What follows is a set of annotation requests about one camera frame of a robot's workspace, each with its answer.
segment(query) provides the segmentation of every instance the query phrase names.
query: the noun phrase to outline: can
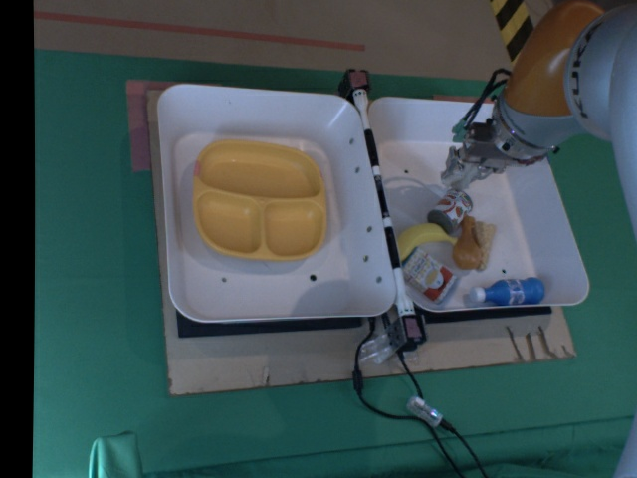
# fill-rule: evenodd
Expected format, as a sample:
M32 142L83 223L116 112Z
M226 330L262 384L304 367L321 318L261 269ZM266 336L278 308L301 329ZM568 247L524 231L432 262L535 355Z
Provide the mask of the can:
M450 189L436 206L427 214L427 221L440 225L445 232L453 234L471 209L473 202L469 195L460 189Z

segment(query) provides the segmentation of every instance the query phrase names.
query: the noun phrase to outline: banana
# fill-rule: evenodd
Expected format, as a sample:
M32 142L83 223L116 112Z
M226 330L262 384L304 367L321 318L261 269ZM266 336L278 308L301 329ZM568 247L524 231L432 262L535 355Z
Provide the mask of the banana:
M409 254L417 246L423 243L448 241L451 244L456 244L458 238L452 237L445 232L440 225L436 223L420 223L409 227L401 232L398 236L398 252L400 254L400 262L409 256Z

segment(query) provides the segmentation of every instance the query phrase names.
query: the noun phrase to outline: yellow plate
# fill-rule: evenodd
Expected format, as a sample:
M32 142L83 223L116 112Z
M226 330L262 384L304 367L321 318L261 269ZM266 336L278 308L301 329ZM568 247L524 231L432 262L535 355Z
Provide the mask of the yellow plate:
M227 139L200 153L193 209L201 238L224 255L253 260L301 260L325 237L325 187L304 152Z

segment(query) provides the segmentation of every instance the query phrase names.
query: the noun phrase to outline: yellow and black striped tape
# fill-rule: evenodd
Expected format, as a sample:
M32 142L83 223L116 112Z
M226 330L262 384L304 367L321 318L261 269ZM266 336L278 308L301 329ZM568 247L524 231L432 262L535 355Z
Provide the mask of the yellow and black striped tape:
M511 62L516 61L533 30L525 0L489 0Z

